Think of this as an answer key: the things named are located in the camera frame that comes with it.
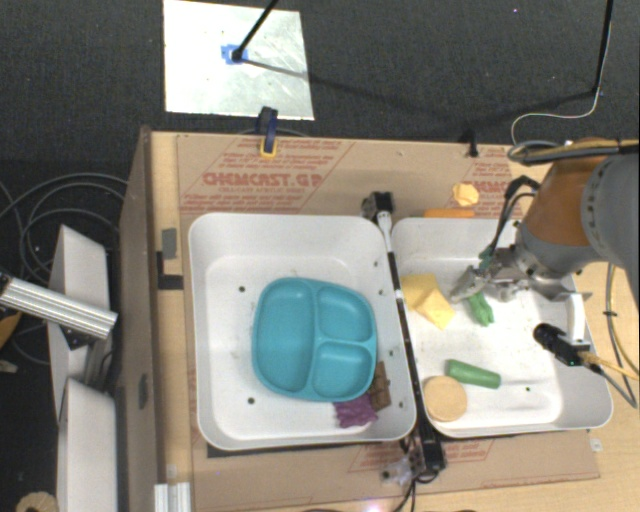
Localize tan round biscuit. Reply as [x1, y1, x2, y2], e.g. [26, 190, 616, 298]
[421, 375, 469, 423]

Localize black cylinder on white bracket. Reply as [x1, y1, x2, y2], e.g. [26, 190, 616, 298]
[532, 292, 594, 368]

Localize green cylinder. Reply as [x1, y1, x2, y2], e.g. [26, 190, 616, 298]
[445, 358, 503, 390]

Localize blue divided plate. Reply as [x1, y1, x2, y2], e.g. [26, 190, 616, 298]
[251, 276, 379, 404]

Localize brown chocolate bar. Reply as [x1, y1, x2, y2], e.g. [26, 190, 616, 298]
[368, 360, 393, 413]

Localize green toy vegetable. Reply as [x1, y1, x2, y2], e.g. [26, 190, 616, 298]
[466, 291, 496, 328]

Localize brown cardboard board, red print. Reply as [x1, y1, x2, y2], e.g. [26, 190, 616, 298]
[174, 131, 602, 502]

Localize purple grapes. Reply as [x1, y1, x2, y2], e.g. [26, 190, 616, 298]
[333, 394, 379, 430]

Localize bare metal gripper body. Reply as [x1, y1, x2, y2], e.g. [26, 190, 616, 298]
[488, 246, 577, 303]

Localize yellow crinkled chip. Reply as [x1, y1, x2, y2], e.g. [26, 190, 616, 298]
[451, 182, 481, 208]

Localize white plastic tray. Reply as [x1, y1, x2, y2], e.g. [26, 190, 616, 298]
[187, 211, 418, 450]
[390, 215, 615, 439]

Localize orange carrot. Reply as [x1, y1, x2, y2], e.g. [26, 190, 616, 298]
[423, 207, 476, 220]

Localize thin black and white rod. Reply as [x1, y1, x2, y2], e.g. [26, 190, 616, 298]
[378, 210, 432, 437]

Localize yellow cheese wedge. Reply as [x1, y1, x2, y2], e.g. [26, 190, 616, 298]
[400, 272, 457, 332]

